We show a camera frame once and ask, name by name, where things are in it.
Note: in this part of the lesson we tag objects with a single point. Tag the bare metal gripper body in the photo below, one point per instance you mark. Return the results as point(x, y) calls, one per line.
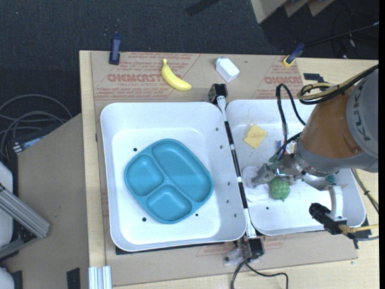
point(290, 165)

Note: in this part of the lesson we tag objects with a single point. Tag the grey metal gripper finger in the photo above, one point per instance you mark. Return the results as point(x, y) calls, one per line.
point(261, 175)
point(291, 179)

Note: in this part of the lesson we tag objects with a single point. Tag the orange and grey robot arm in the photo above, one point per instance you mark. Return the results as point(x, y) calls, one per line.
point(337, 131)

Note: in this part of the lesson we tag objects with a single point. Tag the green broccoli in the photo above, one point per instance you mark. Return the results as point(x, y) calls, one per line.
point(279, 189)

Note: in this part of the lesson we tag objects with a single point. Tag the white plastic tray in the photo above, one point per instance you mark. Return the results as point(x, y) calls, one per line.
point(168, 116)
point(300, 215)

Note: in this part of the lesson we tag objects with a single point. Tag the thin black and white rod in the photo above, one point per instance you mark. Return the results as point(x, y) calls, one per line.
point(233, 149)

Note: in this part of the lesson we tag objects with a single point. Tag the yellow square cheese slice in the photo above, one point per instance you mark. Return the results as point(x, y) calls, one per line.
point(255, 136)

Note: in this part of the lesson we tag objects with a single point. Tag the blue divided plate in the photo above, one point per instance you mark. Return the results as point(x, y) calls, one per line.
point(174, 173)

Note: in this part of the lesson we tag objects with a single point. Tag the yellow banana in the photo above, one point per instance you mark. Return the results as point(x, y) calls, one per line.
point(173, 78)

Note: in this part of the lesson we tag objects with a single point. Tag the brown cardboard board red print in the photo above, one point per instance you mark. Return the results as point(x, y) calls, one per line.
point(180, 68)

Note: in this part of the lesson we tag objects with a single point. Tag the black cylinder on white bracket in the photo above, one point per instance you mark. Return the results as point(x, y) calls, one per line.
point(329, 217)

